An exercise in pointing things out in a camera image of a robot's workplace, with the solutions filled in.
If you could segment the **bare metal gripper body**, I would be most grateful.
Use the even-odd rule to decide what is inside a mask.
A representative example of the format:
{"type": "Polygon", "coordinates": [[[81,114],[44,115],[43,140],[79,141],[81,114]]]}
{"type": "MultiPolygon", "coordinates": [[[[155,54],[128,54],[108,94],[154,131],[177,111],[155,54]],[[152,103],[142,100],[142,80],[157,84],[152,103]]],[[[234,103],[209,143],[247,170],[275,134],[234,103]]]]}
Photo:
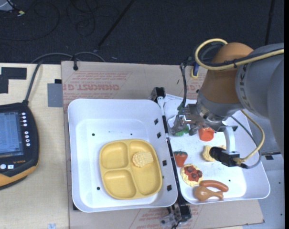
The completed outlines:
{"type": "Polygon", "coordinates": [[[190,124],[191,129],[211,128],[220,131],[223,127],[223,117],[209,111],[202,104],[187,104],[179,110],[182,122],[190,124]]]}

